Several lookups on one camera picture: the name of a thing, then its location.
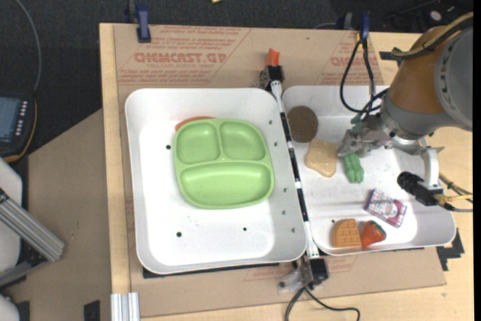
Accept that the black cylinder on white bracket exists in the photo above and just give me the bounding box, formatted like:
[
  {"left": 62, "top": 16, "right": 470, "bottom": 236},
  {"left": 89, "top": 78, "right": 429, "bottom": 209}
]
[{"left": 396, "top": 146, "right": 446, "bottom": 207}]

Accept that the orange toy waffle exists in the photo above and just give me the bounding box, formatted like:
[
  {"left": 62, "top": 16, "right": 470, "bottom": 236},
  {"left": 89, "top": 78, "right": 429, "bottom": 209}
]
[{"left": 331, "top": 218, "right": 363, "bottom": 250}]

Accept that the beige bread slice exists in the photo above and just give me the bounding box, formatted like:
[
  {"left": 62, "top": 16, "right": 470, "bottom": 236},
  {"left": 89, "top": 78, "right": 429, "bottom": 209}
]
[{"left": 304, "top": 137, "right": 341, "bottom": 178}]

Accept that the orange plastic piece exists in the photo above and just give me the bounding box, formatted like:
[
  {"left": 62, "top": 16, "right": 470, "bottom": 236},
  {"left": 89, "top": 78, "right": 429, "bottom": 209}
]
[{"left": 266, "top": 47, "right": 283, "bottom": 67}]

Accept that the green divided plate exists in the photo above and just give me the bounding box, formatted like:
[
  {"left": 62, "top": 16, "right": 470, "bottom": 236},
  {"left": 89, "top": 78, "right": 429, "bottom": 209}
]
[{"left": 172, "top": 118, "right": 276, "bottom": 210}]

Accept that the brown round biscuit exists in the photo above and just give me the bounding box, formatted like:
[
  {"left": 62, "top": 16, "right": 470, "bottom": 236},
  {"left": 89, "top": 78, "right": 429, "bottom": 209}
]
[{"left": 286, "top": 104, "right": 319, "bottom": 144}]

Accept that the thin black and white rod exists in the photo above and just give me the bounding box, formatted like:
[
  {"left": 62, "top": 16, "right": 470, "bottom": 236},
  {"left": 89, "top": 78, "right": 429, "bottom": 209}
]
[{"left": 270, "top": 80, "right": 321, "bottom": 259}]

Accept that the brown cardboard board red print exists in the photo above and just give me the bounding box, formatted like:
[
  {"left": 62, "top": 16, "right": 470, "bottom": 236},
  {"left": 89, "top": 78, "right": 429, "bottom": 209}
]
[{"left": 112, "top": 24, "right": 449, "bottom": 319}]

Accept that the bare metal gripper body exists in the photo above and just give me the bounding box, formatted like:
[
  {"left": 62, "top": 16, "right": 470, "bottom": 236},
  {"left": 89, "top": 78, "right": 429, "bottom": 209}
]
[{"left": 349, "top": 115, "right": 422, "bottom": 154}]

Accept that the green toy vegetable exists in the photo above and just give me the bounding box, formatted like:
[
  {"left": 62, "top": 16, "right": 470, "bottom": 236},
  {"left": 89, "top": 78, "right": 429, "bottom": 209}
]
[{"left": 343, "top": 153, "right": 365, "bottom": 184}]

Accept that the black block with thin wires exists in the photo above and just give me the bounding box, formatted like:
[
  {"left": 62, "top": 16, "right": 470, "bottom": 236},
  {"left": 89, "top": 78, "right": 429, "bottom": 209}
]
[
  {"left": 258, "top": 64, "right": 286, "bottom": 92},
  {"left": 299, "top": 257, "right": 331, "bottom": 291}
]

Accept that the red toy strawberry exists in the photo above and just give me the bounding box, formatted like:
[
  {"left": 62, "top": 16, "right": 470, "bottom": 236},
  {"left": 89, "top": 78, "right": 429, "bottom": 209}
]
[{"left": 360, "top": 220, "right": 388, "bottom": 249}]

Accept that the pink and white packet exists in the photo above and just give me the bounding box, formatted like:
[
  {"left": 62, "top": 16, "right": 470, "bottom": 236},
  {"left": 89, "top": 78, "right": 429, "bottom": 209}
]
[{"left": 363, "top": 188, "right": 408, "bottom": 229}]

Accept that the white plastic tray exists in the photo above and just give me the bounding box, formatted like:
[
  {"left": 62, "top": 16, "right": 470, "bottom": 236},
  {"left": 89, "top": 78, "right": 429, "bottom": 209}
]
[
  {"left": 124, "top": 87, "right": 310, "bottom": 275},
  {"left": 280, "top": 84, "right": 458, "bottom": 257}
]

